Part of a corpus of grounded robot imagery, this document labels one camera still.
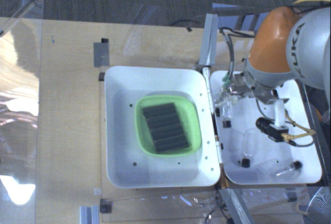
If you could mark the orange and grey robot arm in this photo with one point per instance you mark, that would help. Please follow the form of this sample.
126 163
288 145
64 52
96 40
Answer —
297 44

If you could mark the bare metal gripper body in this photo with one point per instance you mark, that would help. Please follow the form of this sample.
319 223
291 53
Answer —
241 87

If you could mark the green bowl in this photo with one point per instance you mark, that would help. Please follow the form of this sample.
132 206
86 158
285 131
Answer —
196 124

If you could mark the clear bottle with black cap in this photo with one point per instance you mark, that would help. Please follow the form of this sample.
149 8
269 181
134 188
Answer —
246 162
226 122
295 165

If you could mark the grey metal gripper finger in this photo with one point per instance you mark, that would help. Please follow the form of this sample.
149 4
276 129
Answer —
221 104
234 100

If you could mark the black cylinder on white bracket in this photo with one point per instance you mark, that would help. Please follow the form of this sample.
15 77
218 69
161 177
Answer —
271 128

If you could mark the black ribbed block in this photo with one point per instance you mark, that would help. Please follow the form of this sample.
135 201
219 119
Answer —
165 128

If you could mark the white plastic tray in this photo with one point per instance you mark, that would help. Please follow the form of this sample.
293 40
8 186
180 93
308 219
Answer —
266 166
121 140

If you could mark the thin black and white rod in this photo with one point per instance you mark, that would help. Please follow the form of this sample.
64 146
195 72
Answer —
212 106

